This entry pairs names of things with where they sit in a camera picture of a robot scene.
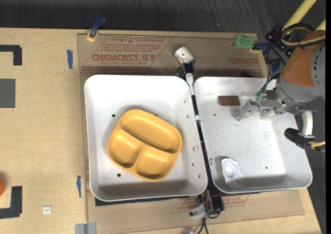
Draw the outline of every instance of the blue tape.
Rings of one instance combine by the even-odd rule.
[[[99,15],[92,26],[91,33],[89,34],[89,36],[91,38],[94,38],[99,27],[104,26],[105,22],[106,22],[105,18]]]
[[[69,69],[72,69],[73,66],[73,56],[72,56],[72,51],[71,50],[67,50],[67,59],[68,59],[68,65],[69,65]]]
[[[77,176],[76,185],[77,185],[77,189],[78,189],[79,198],[82,198],[82,182],[81,182],[80,176]]]

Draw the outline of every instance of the white tray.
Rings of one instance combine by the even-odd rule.
[[[189,196],[206,189],[207,174],[185,81],[174,76],[95,75],[85,82],[84,93],[90,186],[97,198],[116,201]],[[178,159],[170,174],[160,182],[147,182],[125,172],[107,155],[112,129],[124,112],[134,108],[157,114],[182,135]]]
[[[239,106],[218,102],[218,96],[238,96],[241,106],[249,99],[255,101],[254,94],[264,83],[265,79],[232,77],[202,77],[194,83],[213,181],[225,193],[305,188],[312,181],[305,151],[284,136],[285,129],[297,129],[293,115],[273,116],[267,121],[256,112],[238,121],[234,112]],[[242,189],[225,183],[221,168],[224,158],[239,164]]]

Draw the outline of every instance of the yellow pole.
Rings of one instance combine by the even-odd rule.
[[[304,0],[283,28],[299,23],[317,0]]]
[[[326,30],[326,19],[316,28],[316,30]]]

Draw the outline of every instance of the table surface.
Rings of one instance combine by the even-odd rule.
[[[87,222],[77,34],[86,30],[0,28],[0,44],[20,45],[23,65],[0,52],[0,78],[16,79],[16,107],[0,108],[0,177],[6,189],[0,207],[9,206],[10,187],[23,186],[23,213],[0,220],[4,233],[74,233]],[[105,34],[220,37],[218,33],[103,31]],[[73,69],[67,50],[73,51]],[[304,215],[213,224],[209,233],[320,233],[307,189],[299,190]],[[52,205],[52,214],[42,207]],[[183,233],[174,228],[148,232]]]

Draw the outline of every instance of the green clip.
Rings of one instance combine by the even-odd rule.
[[[239,35],[239,36],[237,36],[235,42],[236,42],[236,45],[241,48],[251,49],[252,47],[254,47],[255,39]]]
[[[260,90],[258,90],[258,92],[255,94],[257,96],[257,101],[260,102],[264,96],[264,91],[261,88]]]

